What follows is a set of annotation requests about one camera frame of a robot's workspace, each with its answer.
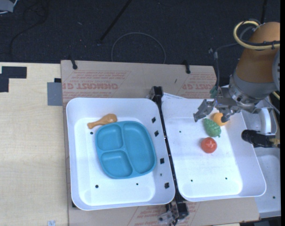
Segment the white tray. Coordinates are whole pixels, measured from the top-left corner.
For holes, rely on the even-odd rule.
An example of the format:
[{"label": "white tray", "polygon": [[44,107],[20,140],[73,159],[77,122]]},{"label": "white tray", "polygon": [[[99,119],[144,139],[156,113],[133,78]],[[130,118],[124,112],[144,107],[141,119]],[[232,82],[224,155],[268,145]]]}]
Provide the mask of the white tray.
[{"label": "white tray", "polygon": [[[144,98],[75,98],[67,104],[66,113],[71,197],[78,208],[98,210],[167,204],[173,200],[173,176],[159,110],[153,101]],[[118,121],[137,121],[147,128],[157,156],[157,165],[152,172],[127,179],[112,179],[103,172],[95,148],[95,133],[100,126],[89,129],[87,123],[109,113],[116,114]]]},{"label": "white tray", "polygon": [[221,127],[221,137],[214,138],[215,152],[201,149],[200,142],[208,135],[202,119],[195,122],[193,114],[202,101],[168,99],[162,104],[180,194],[192,202],[263,195],[266,183],[254,148],[241,138],[246,129],[241,113]]}]

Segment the cardboard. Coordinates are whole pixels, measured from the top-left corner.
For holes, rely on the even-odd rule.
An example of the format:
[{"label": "cardboard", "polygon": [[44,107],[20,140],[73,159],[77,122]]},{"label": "cardboard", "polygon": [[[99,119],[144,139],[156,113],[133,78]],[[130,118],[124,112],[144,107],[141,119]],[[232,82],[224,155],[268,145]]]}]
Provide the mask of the cardboard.
[{"label": "cardboard", "polygon": [[[210,98],[216,82],[211,66],[159,65],[120,62],[61,61],[63,116],[65,132],[66,174],[69,223],[73,225],[157,226],[165,205],[127,207],[83,211],[72,206],[70,187],[69,147],[66,125],[66,105],[76,97],[146,98],[153,86],[162,86],[165,93],[184,98]],[[254,198],[186,202],[190,214],[179,226],[206,226],[260,219]]]}]

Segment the green toy vegetable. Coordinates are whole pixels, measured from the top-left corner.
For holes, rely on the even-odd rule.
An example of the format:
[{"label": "green toy vegetable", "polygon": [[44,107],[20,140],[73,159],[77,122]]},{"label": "green toy vegetable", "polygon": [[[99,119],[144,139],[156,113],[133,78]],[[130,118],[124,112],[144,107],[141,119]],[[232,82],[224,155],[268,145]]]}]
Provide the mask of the green toy vegetable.
[{"label": "green toy vegetable", "polygon": [[205,119],[203,119],[203,125],[205,127],[206,133],[210,137],[220,137],[221,128],[216,122],[205,118]]}]

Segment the blue container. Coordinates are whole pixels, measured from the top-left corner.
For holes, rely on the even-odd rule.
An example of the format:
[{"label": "blue container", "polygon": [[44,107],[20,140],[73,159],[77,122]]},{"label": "blue container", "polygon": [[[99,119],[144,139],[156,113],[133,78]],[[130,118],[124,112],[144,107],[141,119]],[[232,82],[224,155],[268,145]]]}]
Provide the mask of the blue container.
[{"label": "blue container", "polygon": [[144,125],[119,121],[101,126],[95,144],[102,169],[111,178],[134,178],[156,166],[152,139]]}]

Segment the wooden surface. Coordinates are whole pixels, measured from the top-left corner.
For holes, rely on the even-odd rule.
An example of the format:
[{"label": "wooden surface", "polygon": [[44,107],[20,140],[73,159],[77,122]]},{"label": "wooden surface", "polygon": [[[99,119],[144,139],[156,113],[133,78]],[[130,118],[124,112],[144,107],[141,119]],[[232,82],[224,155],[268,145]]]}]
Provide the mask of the wooden surface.
[{"label": "wooden surface", "polygon": [[63,108],[47,105],[60,65],[2,66],[27,66],[27,78],[0,93],[0,226],[68,225]]}]

